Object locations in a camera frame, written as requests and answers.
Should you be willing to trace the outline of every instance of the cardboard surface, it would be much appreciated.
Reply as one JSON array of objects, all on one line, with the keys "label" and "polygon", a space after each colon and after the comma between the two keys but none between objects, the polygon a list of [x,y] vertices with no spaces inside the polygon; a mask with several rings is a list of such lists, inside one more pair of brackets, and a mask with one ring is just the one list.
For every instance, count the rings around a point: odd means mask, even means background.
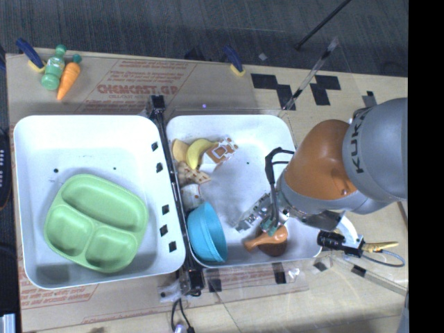
[{"label": "cardboard surface", "polygon": [[[50,54],[47,50],[39,52],[42,56]],[[221,63],[80,54],[82,73],[61,102],[56,101],[54,92],[41,87],[41,76],[27,66],[25,56],[8,55],[11,132],[21,118],[30,114],[139,114],[151,94],[162,93],[171,106],[167,110],[169,118],[189,112],[274,114],[285,121],[297,144],[320,121],[348,121],[356,109],[364,107],[362,96],[368,91],[374,93],[378,103],[407,96],[407,80],[403,78],[320,71],[337,78],[340,85],[340,89],[324,89],[330,104],[317,104],[311,88],[307,88],[296,101],[296,111],[283,112],[278,90],[254,88],[250,75],[275,75],[278,85],[288,85],[295,92],[308,71],[246,65],[246,75],[239,78]],[[18,213],[15,218],[20,239]],[[372,278],[379,278],[377,282],[332,260],[331,267],[322,271],[318,269],[322,266],[313,261],[290,262],[283,268],[288,279],[283,285],[275,284],[270,266],[239,271],[227,268],[219,273],[225,290],[213,293],[206,288],[201,297],[189,298],[185,303],[196,331],[297,332],[400,315],[409,277],[407,225],[398,204],[366,216],[350,215],[349,219],[367,241],[399,241],[400,246],[393,251],[403,255],[407,265],[394,269],[363,259],[348,262],[376,272]],[[122,327],[131,332],[145,332],[147,327],[151,332],[171,330],[172,303],[161,302],[158,289],[174,282],[174,274],[49,291],[34,287],[27,279],[20,240],[18,255],[24,332],[122,332]],[[321,253],[319,259],[324,256],[330,254]]]}]

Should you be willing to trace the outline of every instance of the orange spoon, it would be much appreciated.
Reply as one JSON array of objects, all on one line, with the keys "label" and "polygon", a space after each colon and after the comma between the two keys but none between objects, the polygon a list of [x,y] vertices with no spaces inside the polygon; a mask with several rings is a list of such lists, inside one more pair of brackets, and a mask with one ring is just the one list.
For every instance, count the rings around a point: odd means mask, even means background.
[{"label": "orange spoon", "polygon": [[245,249],[249,252],[252,251],[257,246],[262,244],[279,244],[285,241],[289,233],[287,227],[284,225],[279,227],[273,236],[269,236],[267,232],[262,233],[260,236],[251,239],[250,241],[244,242]]}]

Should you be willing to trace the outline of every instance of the blue bowl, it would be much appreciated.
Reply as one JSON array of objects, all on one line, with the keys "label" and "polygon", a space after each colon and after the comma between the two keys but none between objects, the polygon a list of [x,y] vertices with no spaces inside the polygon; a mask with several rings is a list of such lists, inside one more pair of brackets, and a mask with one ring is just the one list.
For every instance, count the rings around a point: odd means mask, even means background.
[{"label": "blue bowl", "polygon": [[228,247],[219,217],[213,207],[204,202],[187,218],[189,242],[198,259],[205,262],[224,262]]}]

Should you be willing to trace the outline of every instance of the teal object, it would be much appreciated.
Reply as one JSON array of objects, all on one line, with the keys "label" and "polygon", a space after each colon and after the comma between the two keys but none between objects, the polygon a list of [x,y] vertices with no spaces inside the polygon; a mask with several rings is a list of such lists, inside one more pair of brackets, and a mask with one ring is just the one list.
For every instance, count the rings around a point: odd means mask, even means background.
[{"label": "teal object", "polygon": [[57,254],[102,273],[127,267],[148,223],[145,203],[127,189],[90,174],[72,176],[49,208],[44,238]]},{"label": "teal object", "polygon": [[194,254],[205,262],[224,262],[228,247],[222,224],[208,202],[194,209],[187,218],[188,237]]},{"label": "teal object", "polygon": [[48,59],[46,67],[44,69],[44,75],[42,77],[42,85],[45,89],[55,90],[60,84],[60,77],[65,68],[64,56],[67,52],[67,48],[63,44],[57,45],[55,48],[55,55]]}]

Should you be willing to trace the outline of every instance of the black pole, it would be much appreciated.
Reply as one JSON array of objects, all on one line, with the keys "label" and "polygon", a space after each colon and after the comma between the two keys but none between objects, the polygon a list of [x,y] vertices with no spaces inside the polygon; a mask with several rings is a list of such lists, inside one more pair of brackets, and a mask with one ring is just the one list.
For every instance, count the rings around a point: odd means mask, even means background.
[{"label": "black pole", "polygon": [[339,11],[341,11],[348,3],[350,3],[352,0],[345,0],[341,5],[339,5],[334,11],[328,15],[319,25],[317,25],[313,30],[306,35],[304,38],[299,41],[294,48],[299,51],[300,47],[309,39],[311,38],[316,32],[318,32],[329,20],[331,20]]}]

